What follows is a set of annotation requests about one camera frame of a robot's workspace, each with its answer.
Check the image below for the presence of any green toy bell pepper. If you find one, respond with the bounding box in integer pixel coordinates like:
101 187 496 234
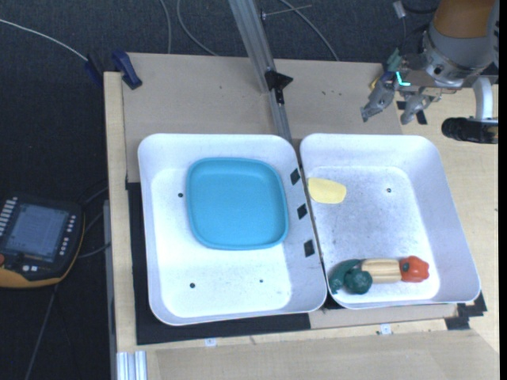
343 268 374 295

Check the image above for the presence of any green curved toy vegetable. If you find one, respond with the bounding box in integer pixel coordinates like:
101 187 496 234
328 258 362 295

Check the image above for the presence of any yellow flat toy slice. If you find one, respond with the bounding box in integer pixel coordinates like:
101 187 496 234
307 177 348 205

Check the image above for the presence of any tan toy bread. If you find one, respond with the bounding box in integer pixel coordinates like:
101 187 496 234
360 257 402 285

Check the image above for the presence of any blue plate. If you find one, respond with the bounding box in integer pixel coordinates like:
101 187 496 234
185 156 290 252

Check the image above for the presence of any brown cardboard board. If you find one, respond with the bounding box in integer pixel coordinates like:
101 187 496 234
120 52 460 330

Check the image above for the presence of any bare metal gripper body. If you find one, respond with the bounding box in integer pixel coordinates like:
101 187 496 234
397 52 469 96

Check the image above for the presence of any white plastic tray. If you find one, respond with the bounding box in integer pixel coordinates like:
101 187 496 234
299 132 482 310
136 132 329 327

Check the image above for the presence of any black cylinder on white bracket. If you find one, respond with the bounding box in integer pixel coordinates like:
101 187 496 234
440 76 499 146

